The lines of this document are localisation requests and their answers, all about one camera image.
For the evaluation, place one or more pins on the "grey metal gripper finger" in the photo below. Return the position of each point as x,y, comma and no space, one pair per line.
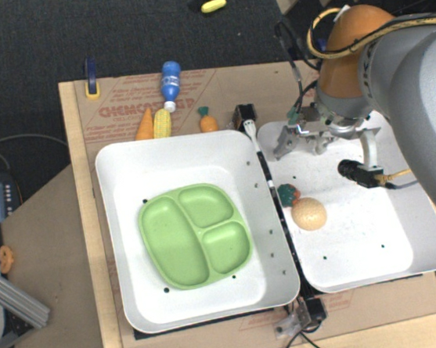
321,144
286,143

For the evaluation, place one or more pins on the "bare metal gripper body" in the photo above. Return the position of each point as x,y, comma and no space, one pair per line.
314,120

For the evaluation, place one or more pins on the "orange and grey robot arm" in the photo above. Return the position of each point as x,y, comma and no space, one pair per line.
407,79

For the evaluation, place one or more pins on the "thin black and white rod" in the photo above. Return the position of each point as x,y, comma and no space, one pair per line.
269,180

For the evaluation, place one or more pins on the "dark green and orange toy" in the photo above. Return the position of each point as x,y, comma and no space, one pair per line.
286,194

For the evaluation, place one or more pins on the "beige speckled egg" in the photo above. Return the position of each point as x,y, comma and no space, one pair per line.
309,214

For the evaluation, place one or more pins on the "small orange carrot, green top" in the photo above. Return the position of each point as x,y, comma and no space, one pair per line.
208,123

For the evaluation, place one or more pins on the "white plastic tray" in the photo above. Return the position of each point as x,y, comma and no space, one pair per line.
184,157
361,246

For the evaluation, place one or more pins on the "yellow corn cob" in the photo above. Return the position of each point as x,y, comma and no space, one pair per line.
161,124

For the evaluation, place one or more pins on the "blue bottle with white cap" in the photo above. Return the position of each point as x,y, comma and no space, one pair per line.
170,82

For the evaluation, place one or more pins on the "plain orange carrot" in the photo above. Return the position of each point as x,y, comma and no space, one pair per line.
145,129

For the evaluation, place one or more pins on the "green divided plate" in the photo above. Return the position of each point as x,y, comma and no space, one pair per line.
174,237

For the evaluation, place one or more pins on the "yellow oblong toy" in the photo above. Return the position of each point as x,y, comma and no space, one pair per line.
214,5

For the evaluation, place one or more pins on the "brown cardboard board, red print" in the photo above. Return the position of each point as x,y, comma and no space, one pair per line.
223,346

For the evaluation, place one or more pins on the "orange pretzel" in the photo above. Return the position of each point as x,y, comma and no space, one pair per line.
6,259

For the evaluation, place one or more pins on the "black cylinder on white bracket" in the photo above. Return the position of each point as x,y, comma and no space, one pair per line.
360,173

